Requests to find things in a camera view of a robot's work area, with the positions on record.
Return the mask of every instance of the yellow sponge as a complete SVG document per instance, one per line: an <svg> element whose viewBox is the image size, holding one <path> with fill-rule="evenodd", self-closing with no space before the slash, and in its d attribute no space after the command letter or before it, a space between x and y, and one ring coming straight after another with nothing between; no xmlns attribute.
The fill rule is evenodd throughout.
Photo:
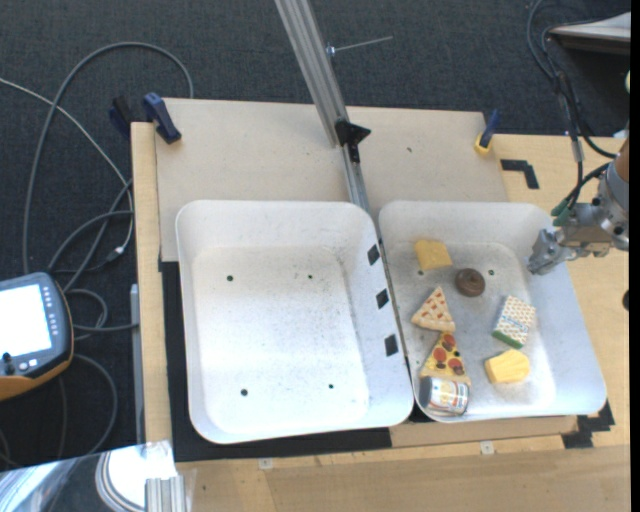
<svg viewBox="0 0 640 512"><path fill-rule="evenodd" d="M499 356L487 359L484 369L494 384L519 382L529 375L529 358L518 350L510 349Z"/></svg>
<svg viewBox="0 0 640 512"><path fill-rule="evenodd" d="M413 246L420 270L449 267L453 265L447 246L435 240L418 240Z"/></svg>

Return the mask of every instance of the tin can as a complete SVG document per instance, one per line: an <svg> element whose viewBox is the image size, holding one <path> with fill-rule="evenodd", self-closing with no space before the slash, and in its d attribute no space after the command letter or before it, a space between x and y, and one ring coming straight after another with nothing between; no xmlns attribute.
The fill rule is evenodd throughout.
<svg viewBox="0 0 640 512"><path fill-rule="evenodd" d="M436 415L460 416L469 404L469 386L464 382L425 377L420 381L420 403Z"/></svg>

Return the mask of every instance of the handheld device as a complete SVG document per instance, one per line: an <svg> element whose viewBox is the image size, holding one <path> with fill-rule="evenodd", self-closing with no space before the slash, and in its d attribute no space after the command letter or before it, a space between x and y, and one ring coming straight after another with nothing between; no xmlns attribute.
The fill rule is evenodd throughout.
<svg viewBox="0 0 640 512"><path fill-rule="evenodd" d="M0 400L25 393L69 366L71 317L50 275L0 281L0 357Z"/></svg>

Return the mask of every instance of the device screen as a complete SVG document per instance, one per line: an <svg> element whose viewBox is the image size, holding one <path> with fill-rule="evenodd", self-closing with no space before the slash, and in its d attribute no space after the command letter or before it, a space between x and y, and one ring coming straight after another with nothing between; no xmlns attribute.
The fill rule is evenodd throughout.
<svg viewBox="0 0 640 512"><path fill-rule="evenodd" d="M32 284L0 291L0 357L12 357L52 347L40 286Z"/></svg>

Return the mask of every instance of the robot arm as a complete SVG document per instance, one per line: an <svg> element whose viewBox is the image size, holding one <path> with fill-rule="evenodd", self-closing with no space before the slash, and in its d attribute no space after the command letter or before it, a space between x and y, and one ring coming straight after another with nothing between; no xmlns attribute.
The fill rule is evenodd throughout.
<svg viewBox="0 0 640 512"><path fill-rule="evenodd" d="M531 273L546 274L563 261L589 254L604 257L612 246L629 251L629 139L614 160L585 182L592 177L600 184L591 203L576 203L556 218L556 231L538 233L529 257Z"/></svg>

